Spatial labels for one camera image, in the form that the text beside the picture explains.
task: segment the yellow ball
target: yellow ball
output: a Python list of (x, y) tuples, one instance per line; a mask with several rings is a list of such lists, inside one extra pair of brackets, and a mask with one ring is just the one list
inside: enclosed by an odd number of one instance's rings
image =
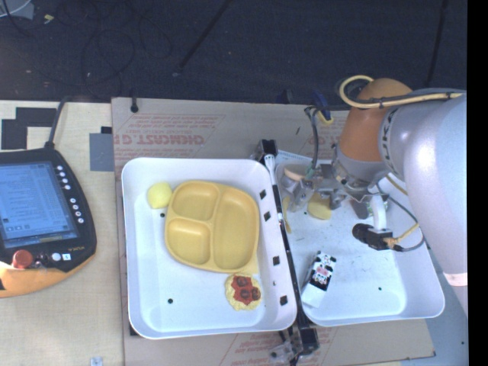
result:
[(171, 187), (165, 181), (155, 183), (147, 191), (147, 200), (152, 209), (162, 209), (168, 206), (173, 193)]

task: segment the emergency stop button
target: emergency stop button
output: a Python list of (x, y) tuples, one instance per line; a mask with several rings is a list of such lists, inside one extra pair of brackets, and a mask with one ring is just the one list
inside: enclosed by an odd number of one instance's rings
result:
[(19, 249), (16, 251), (14, 256), (12, 256), (12, 265), (15, 268), (27, 268), (32, 264), (33, 261), (34, 257), (25, 249)]

